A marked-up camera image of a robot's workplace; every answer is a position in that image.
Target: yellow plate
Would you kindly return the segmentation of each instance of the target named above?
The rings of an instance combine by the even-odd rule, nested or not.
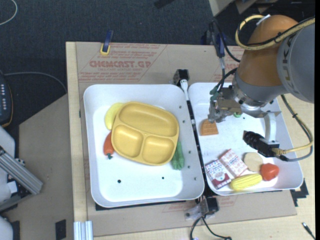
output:
[[[125,103],[115,116],[111,142],[121,156],[147,165],[168,163],[176,150],[179,123],[167,110],[141,103]]]

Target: carrot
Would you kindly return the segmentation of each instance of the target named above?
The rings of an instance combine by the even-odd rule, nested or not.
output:
[[[114,147],[112,146],[112,143],[111,143],[111,132],[109,132],[109,134],[106,136],[105,140],[104,140],[104,143],[103,143],[103,153],[108,156],[109,159],[112,158],[112,154],[114,153],[115,149]]]

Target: blue clamp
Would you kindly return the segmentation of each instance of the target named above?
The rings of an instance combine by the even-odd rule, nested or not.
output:
[[[110,53],[110,43],[113,35],[114,35],[113,30],[108,30],[106,33],[105,41],[100,48],[100,53],[104,56],[107,56]]]

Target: cardboard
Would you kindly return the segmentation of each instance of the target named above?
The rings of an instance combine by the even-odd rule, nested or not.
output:
[[[196,82],[218,82],[221,79],[221,69],[214,47],[134,43],[111,43],[110,45],[110,54],[106,57],[100,54],[101,43],[76,42],[87,215],[93,223],[94,236],[191,226],[193,221],[186,220],[184,213],[196,205],[195,200],[96,210],[90,191],[83,94],[87,87],[94,84],[172,83],[177,69],[188,69],[190,85]],[[241,58],[243,53],[241,48],[230,47],[229,49],[235,57]],[[228,55],[225,57],[225,64],[226,72],[238,66]],[[209,224],[297,214],[289,190],[217,196],[217,200],[220,211],[207,220]]]

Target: wooden table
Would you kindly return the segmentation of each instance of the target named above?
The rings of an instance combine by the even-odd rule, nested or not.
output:
[[[197,61],[197,47],[194,47],[194,61]],[[183,49],[183,45],[177,45],[176,50]],[[77,49],[75,42],[66,43],[66,59],[67,59],[67,80],[68,80],[68,102],[69,102],[69,121],[70,121],[70,145],[71,145],[71,163],[72,163],[72,186],[73,186],[73,211],[75,222],[85,222],[88,220],[86,189],[84,175],[84,160],[82,146],[81,120],[79,117],[80,101],[78,86],[78,70],[77,70]],[[292,95],[288,95],[288,100],[304,120],[306,125],[314,134],[314,104],[306,103],[296,99]],[[282,101],[278,100],[283,117],[287,124],[288,132],[294,147],[305,145],[308,140],[304,133],[291,118],[290,113],[285,108]],[[297,153],[303,156],[308,150],[302,150]],[[305,178],[309,195],[306,198],[298,200],[297,215],[289,217],[268,218],[260,220],[249,220],[232,223],[222,223],[212,225],[213,232],[222,236],[231,236],[233,240],[244,239],[312,239],[307,231],[303,228],[302,222],[305,222],[316,234],[316,212],[315,212],[315,158],[311,157],[300,161],[300,166]],[[146,231],[138,233],[129,233],[121,235],[107,235],[95,237],[99,240],[187,240],[189,239],[190,227],[182,227],[175,229],[164,229],[156,231]],[[216,239],[205,226],[197,226],[193,232],[193,237],[201,240]]]

